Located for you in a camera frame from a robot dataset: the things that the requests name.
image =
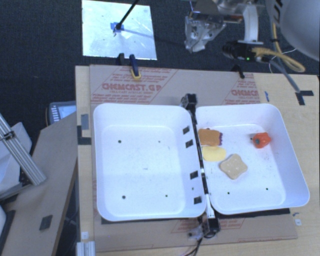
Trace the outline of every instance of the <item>wooden table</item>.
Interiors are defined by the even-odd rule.
[[[77,125],[81,125],[83,113],[90,113],[89,67],[76,67]],[[314,96],[304,96],[305,105],[299,105],[294,90],[281,74],[255,73],[254,79],[261,103],[276,106],[284,119],[297,159],[310,191],[306,206],[292,208],[294,218],[301,221],[296,227],[298,239],[216,244],[201,246],[198,256],[209,255],[318,255],[320,252],[320,185],[319,185],[319,79],[315,75],[292,75],[301,90],[312,91]],[[82,130],[83,137],[90,137],[91,130]],[[88,237],[82,242],[94,240],[93,186],[91,146],[78,147],[80,231]],[[126,250],[97,253],[98,256],[180,256],[189,247]]]
[[[47,179],[3,206],[15,214],[1,255],[56,255],[76,178],[77,146],[75,113],[41,131],[32,158]]]

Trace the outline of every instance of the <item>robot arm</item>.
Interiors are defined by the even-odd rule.
[[[185,47],[192,52],[205,49],[227,25],[244,20],[245,35],[238,42],[258,42],[258,13],[261,5],[254,0],[191,0],[190,15],[185,18]],[[266,0],[270,19],[286,40],[301,53],[319,61],[319,0]]]

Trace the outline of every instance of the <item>toy bread slice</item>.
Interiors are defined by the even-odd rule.
[[[247,171],[247,165],[242,161],[240,155],[233,154],[227,160],[220,163],[220,169],[232,180],[238,178]]]
[[[222,133],[217,130],[199,129],[199,140],[201,145],[219,146],[222,141]]]

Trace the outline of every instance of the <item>dark floor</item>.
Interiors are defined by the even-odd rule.
[[[46,126],[49,104],[75,100],[75,66],[115,64],[112,58],[82,55],[81,4],[80,0],[0,1],[0,113],[10,125],[23,122],[33,145],[40,130]],[[140,66],[230,71],[236,63],[224,57],[221,49],[225,42],[244,37],[243,24],[228,24],[214,41],[208,43],[206,50],[190,54],[184,47],[184,17],[190,11],[189,3],[140,0],[140,4],[150,5],[158,59],[139,60]],[[259,22],[259,40],[271,48],[269,18],[265,9]],[[283,51],[293,49],[281,35],[279,39]],[[306,66],[306,74],[319,75],[319,62],[298,51],[290,56]],[[237,63],[244,72],[270,72],[265,64]],[[69,218],[75,217],[74,199],[73,195],[67,214]],[[75,227],[72,223],[65,222],[58,255],[74,254]]]

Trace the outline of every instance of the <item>orange toy pepper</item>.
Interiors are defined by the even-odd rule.
[[[269,137],[267,132],[257,133],[253,137],[253,144],[257,149],[262,149],[263,147],[268,145],[270,141],[271,141],[271,138]]]

